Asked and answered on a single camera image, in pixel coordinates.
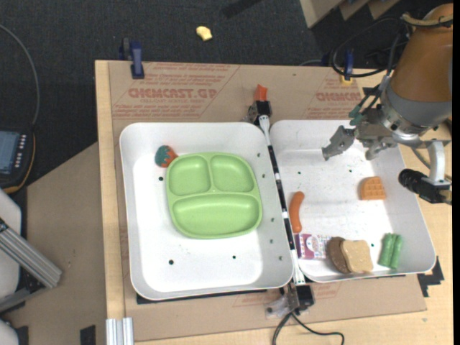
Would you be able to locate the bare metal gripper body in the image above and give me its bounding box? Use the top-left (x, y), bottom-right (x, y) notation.
top-left (353, 106), bottom-right (431, 151)

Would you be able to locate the orange waffle piece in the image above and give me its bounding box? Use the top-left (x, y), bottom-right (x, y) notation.
top-left (357, 176), bottom-right (387, 201)

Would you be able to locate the white plastic tray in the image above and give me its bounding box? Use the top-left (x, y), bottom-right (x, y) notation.
top-left (119, 121), bottom-right (295, 301)
top-left (268, 119), bottom-right (437, 284)

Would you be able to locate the thin black and white rod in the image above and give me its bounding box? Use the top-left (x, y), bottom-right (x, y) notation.
top-left (258, 114), bottom-right (306, 285)

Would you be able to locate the orange sausage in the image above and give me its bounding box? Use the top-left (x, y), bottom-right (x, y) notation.
top-left (288, 191), bottom-right (305, 234)

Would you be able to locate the green asparagus bundle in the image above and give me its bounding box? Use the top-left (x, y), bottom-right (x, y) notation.
top-left (377, 232), bottom-right (403, 270)

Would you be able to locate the purple and white packet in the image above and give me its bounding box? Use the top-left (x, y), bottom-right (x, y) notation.
top-left (293, 233), bottom-right (333, 260)

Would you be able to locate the tan bread slice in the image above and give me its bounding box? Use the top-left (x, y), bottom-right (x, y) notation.
top-left (339, 239), bottom-right (375, 274)

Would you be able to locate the brown round cookie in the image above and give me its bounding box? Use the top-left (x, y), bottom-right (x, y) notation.
top-left (326, 236), bottom-right (351, 275)

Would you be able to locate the green divided plate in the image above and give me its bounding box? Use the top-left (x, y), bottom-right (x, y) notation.
top-left (165, 152), bottom-right (263, 240)

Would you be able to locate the brown cardboard board red print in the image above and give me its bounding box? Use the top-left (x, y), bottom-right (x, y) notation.
top-left (107, 61), bottom-right (428, 342)

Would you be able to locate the red and green strawberry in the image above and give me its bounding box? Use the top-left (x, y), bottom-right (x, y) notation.
top-left (155, 144), bottom-right (179, 168)

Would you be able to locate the black cylinder on white bracket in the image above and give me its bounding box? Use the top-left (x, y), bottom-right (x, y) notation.
top-left (397, 140), bottom-right (452, 204)

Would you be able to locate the black block with thin wires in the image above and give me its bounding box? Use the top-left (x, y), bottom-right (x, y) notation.
top-left (283, 282), bottom-right (316, 315)
top-left (246, 100), bottom-right (272, 125)

